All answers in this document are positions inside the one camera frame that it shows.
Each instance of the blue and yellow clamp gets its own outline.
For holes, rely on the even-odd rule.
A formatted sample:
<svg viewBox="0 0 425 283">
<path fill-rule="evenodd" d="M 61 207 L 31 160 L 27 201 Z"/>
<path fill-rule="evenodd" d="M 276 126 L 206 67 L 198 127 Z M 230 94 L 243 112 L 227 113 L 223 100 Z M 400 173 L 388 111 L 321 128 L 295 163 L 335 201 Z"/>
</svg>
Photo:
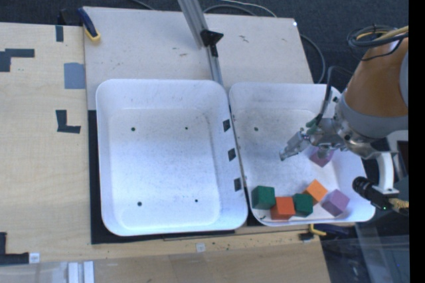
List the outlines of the blue and yellow clamp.
<svg viewBox="0 0 425 283">
<path fill-rule="evenodd" d="M 84 32 L 88 36 L 88 38 L 94 42 L 100 40 L 100 33 L 95 28 L 92 20 L 88 16 L 87 12 L 83 8 L 77 9 L 78 16 L 80 16 L 82 20 L 82 24 L 84 25 Z"/>
</svg>

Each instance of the wooden block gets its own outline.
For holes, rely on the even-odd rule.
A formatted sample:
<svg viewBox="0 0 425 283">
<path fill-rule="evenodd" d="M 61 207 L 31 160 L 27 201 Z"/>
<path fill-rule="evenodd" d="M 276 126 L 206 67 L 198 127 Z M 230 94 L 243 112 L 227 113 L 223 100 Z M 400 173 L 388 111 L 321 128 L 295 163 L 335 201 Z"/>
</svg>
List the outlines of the wooden block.
<svg viewBox="0 0 425 283">
<path fill-rule="evenodd" d="M 294 200 L 292 197 L 276 197 L 276 204 L 270 209 L 273 220 L 287 221 L 295 215 Z"/>
<path fill-rule="evenodd" d="M 251 198 L 253 209 L 268 210 L 276 204 L 274 187 L 259 185 L 252 190 Z"/>
<path fill-rule="evenodd" d="M 311 195 L 313 197 L 313 205 L 316 205 L 326 196 L 327 189 L 318 180 L 314 179 L 303 193 Z"/>
<path fill-rule="evenodd" d="M 296 193 L 292 196 L 296 216 L 306 217 L 313 213 L 313 197 L 306 193 Z"/>
<path fill-rule="evenodd" d="M 334 217 L 340 215 L 347 208 L 350 201 L 344 193 L 335 189 L 328 194 L 322 203 L 322 207 Z"/>
</svg>

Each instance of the white cable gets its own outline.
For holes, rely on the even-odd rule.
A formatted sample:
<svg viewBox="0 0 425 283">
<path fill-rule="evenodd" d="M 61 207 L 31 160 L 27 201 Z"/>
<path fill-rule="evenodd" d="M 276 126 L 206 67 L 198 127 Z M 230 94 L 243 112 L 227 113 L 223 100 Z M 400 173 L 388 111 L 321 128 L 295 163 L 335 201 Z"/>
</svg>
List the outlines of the white cable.
<svg viewBox="0 0 425 283">
<path fill-rule="evenodd" d="M 238 3 L 238 4 L 241 4 L 241 5 L 251 5 L 251 6 L 253 6 L 253 7 L 261 8 L 261 9 L 263 9 L 263 10 L 267 11 L 267 12 L 268 12 L 269 14 L 271 14 L 272 16 L 277 17 L 277 15 L 276 15 L 275 13 L 273 13 L 273 11 L 271 11 L 271 10 L 269 10 L 269 9 L 265 8 L 265 7 L 262 7 L 261 5 L 252 4 L 252 3 L 243 3 L 243 2 L 239 2 L 239 1 L 233 1 L 233 0 L 217 0 L 217 1 L 224 1 L 224 2 Z"/>
</svg>

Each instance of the white tray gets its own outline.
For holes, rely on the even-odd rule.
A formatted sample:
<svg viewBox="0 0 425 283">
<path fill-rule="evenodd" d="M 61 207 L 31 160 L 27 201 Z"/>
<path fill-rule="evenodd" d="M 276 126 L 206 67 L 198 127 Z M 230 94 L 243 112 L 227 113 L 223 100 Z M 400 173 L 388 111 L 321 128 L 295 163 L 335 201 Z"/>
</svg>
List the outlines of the white tray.
<svg viewBox="0 0 425 283">
<path fill-rule="evenodd" d="M 334 217 L 318 203 L 307 217 L 293 216 L 288 221 L 273 221 L 270 210 L 252 209 L 254 216 L 268 226 L 310 223 L 367 221 L 375 213 L 369 201 L 352 188 L 353 180 L 365 177 L 361 158 L 350 151 L 336 151 L 332 160 L 320 167 L 309 160 L 314 147 L 280 161 L 279 151 L 305 123 L 320 111 L 325 96 L 324 84 L 269 84 L 240 82 L 230 89 L 229 98 L 236 139 L 249 199 L 257 185 L 271 186 L 276 196 L 301 193 L 314 179 L 331 192 L 339 189 L 350 198 L 346 210 Z M 333 97 L 340 93 L 332 88 Z M 333 115 L 330 103 L 324 115 Z"/>
<path fill-rule="evenodd" d="M 112 79 L 99 85 L 96 111 L 102 219 L 112 233 L 225 231 L 245 222 L 222 86 Z"/>
</svg>

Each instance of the red-orange block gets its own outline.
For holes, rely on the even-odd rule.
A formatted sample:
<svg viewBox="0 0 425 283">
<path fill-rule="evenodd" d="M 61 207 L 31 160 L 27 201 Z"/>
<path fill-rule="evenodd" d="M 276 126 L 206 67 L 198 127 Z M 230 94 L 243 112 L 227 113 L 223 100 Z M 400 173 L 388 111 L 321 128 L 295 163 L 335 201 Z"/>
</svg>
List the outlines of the red-orange block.
<svg viewBox="0 0 425 283">
<path fill-rule="evenodd" d="M 313 197 L 313 205 L 316 205 L 326 196 L 327 189 L 318 180 L 314 179 L 303 193 L 311 195 Z"/>
<path fill-rule="evenodd" d="M 287 221 L 295 215 L 294 200 L 292 197 L 276 197 L 276 204 L 270 209 L 273 220 Z"/>
</svg>

